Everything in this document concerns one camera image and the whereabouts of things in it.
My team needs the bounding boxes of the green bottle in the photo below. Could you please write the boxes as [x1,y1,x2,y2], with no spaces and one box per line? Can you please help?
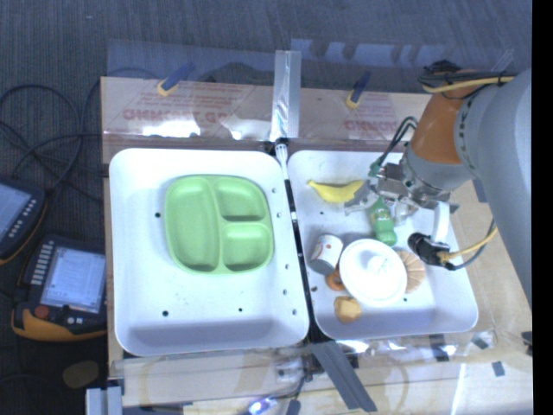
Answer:
[368,196,398,247]

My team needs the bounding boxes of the black cylinder on white bracket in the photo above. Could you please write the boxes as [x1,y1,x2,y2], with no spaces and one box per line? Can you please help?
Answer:
[407,201,453,270]

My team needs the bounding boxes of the green divided plate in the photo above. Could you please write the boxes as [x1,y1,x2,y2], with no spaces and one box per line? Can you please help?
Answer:
[163,174,276,275]

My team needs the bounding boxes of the white plastic tray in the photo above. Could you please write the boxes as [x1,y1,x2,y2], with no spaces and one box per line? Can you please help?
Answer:
[108,147,311,358]
[286,149,480,342]

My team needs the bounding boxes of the tan ribbed bread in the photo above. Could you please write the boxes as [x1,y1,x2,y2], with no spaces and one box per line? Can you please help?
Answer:
[397,249,427,295]

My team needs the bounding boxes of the yellow bread roll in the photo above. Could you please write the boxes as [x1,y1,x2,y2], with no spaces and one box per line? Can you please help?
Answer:
[333,296,363,325]

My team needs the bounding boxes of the white and orange can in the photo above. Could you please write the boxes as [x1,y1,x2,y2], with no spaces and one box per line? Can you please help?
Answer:
[308,233,345,277]

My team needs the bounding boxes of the yellow banana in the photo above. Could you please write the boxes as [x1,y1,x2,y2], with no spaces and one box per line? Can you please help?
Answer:
[306,178,366,204]

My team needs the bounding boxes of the brown cardboard board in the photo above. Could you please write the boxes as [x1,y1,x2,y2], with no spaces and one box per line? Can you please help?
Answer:
[99,75,533,407]

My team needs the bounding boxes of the white bowl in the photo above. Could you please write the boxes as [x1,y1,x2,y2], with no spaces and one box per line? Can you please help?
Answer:
[338,238,409,308]

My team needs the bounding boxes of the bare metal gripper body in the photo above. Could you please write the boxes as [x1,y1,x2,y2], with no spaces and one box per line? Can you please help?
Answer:
[370,161,460,210]

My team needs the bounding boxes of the orange doughnut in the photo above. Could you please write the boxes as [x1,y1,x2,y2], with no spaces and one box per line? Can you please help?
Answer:
[325,270,347,293]

